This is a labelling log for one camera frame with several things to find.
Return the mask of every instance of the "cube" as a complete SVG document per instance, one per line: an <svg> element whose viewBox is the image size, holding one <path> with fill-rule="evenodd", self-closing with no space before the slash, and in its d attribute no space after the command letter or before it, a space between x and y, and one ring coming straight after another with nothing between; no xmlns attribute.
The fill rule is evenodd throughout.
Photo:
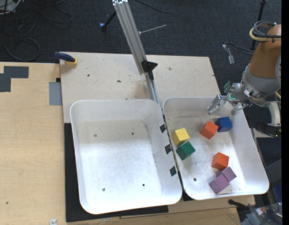
<svg viewBox="0 0 289 225"><path fill-rule="evenodd" d="M207 139L211 139L215 135L215 133L218 130L218 126L211 121L206 122L202 130L200 131L200 134L206 137Z"/></svg>
<svg viewBox="0 0 289 225"><path fill-rule="evenodd" d="M185 128L174 131L171 135L172 141L176 146L185 143L190 137Z"/></svg>
<svg viewBox="0 0 289 225"><path fill-rule="evenodd" d="M212 182L209 183L209 186L216 194L218 194L219 192L224 190L229 184L230 183L229 181L227 181L225 176L223 174L220 174Z"/></svg>
<svg viewBox="0 0 289 225"><path fill-rule="evenodd" d="M221 152L218 152L213 156L211 166L213 168L216 168L216 169L222 171L223 169L228 167L229 159L230 159L229 156L227 156Z"/></svg>
<svg viewBox="0 0 289 225"><path fill-rule="evenodd" d="M218 126L218 132L226 132L232 128L232 123L229 117L222 117L216 120L215 124Z"/></svg>
<svg viewBox="0 0 289 225"><path fill-rule="evenodd" d="M178 149L176 150L176 153L179 155L179 157L182 160L185 160L187 157L189 157L194 152L195 152L195 149L189 141L180 145L178 147Z"/></svg>
<svg viewBox="0 0 289 225"><path fill-rule="evenodd" d="M231 169L231 167L227 167L223 169L220 173L216 175L216 177L220 176L221 174L223 174L226 180L229 182L237 177L234 171Z"/></svg>

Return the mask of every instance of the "wooden board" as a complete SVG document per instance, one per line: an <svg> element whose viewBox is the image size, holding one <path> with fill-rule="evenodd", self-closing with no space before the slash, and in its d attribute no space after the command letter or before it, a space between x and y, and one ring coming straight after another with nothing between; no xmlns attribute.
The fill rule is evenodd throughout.
<svg viewBox="0 0 289 225"><path fill-rule="evenodd" d="M0 92L0 224L57 219L66 225L63 108L49 105L49 82L60 77L59 64L0 62L0 73L4 66L27 66L29 78L12 78L11 92ZM254 204L253 196L235 200ZM226 204L224 199L178 202L166 214L70 224L240 224L236 208Z"/></svg>

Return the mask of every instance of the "black bracket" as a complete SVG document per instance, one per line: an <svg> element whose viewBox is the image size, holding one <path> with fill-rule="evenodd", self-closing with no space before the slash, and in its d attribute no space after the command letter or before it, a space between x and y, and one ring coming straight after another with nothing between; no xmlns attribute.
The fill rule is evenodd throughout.
<svg viewBox="0 0 289 225"><path fill-rule="evenodd" d="M155 62L149 62L149 61L144 60L142 61L141 65L142 65L143 71L145 73L148 73L149 78L154 79L154 75L152 71L155 67L157 67L158 64Z"/></svg>

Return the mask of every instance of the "plastic tray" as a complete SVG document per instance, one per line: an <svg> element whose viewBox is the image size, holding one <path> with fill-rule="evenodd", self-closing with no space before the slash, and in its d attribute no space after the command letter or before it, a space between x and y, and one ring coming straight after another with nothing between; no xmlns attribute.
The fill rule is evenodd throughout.
<svg viewBox="0 0 289 225"><path fill-rule="evenodd" d="M226 103L221 110L209 115L207 107L211 106L213 99L171 97L163 103L170 134L185 128L190 136L189 142L196 150L185 160L176 154L185 192L196 200L264 194L269 188L268 178L243 111L232 116L232 106ZM230 118L232 128L229 131L217 132L210 140L200 134L207 121L215 123L220 117ZM172 146L175 151L177 147L173 143ZM230 157L229 166L237 177L215 194L209 183L220 172L211 167L212 158L217 152Z"/></svg>
<svg viewBox="0 0 289 225"><path fill-rule="evenodd" d="M83 100L70 109L80 203L89 213L177 203L182 187L160 106Z"/></svg>

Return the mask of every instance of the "black tape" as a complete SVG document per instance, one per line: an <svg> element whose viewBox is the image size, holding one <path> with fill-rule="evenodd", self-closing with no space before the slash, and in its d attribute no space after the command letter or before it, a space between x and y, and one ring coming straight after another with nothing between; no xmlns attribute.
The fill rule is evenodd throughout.
<svg viewBox="0 0 289 225"><path fill-rule="evenodd" d="M166 130L165 124L163 124L162 126L160 126L160 130L161 130L162 133Z"/></svg>
<svg viewBox="0 0 289 225"><path fill-rule="evenodd" d="M11 78L28 78L29 67L4 66L4 73L0 73L0 92L11 91Z"/></svg>
<svg viewBox="0 0 289 225"><path fill-rule="evenodd" d="M28 78L29 67L4 66L4 74L10 78Z"/></svg>
<svg viewBox="0 0 289 225"><path fill-rule="evenodd" d="M171 176L173 176L173 175L176 174L176 173L177 173L176 167L173 166L173 167L170 169L170 174L171 174Z"/></svg>
<svg viewBox="0 0 289 225"><path fill-rule="evenodd" d="M168 144L167 146L165 146L165 151L166 151L166 154L169 154L169 153L170 153L170 151L171 151L170 144Z"/></svg>
<svg viewBox="0 0 289 225"><path fill-rule="evenodd" d="M5 77L5 74L0 73L0 92L10 92L10 91L11 91L10 77Z"/></svg>

